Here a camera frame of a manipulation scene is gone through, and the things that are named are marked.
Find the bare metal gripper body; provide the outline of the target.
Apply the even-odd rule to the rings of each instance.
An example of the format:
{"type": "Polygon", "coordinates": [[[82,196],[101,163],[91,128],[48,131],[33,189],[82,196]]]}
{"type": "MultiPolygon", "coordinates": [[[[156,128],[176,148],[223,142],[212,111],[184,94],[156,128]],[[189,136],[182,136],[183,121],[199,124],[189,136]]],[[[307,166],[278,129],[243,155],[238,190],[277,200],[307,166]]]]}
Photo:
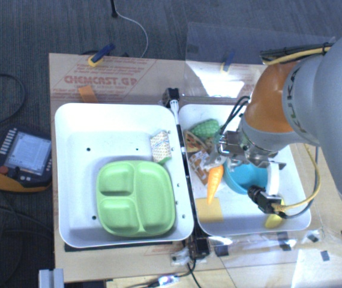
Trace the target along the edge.
{"type": "Polygon", "coordinates": [[[220,139],[219,153],[226,158],[233,157],[242,164],[269,166],[278,151],[270,151],[255,145],[242,131],[227,131],[220,139]]]}

